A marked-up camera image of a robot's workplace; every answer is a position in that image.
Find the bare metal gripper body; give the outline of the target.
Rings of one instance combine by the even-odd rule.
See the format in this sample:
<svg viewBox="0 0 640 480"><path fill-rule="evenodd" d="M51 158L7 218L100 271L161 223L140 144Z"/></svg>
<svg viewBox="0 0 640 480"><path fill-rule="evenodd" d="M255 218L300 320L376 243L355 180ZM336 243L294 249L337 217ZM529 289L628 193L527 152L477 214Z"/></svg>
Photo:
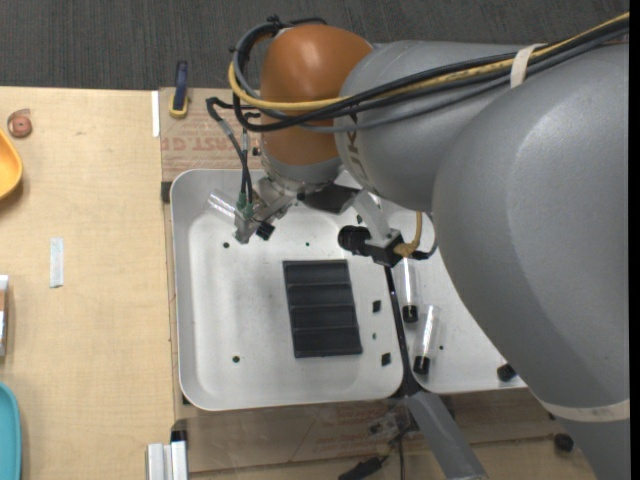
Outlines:
<svg viewBox="0 0 640 480"><path fill-rule="evenodd" d="M287 177L264 175L252 184L253 214L250 222L255 225L282 218L297 198L300 185Z"/></svg>

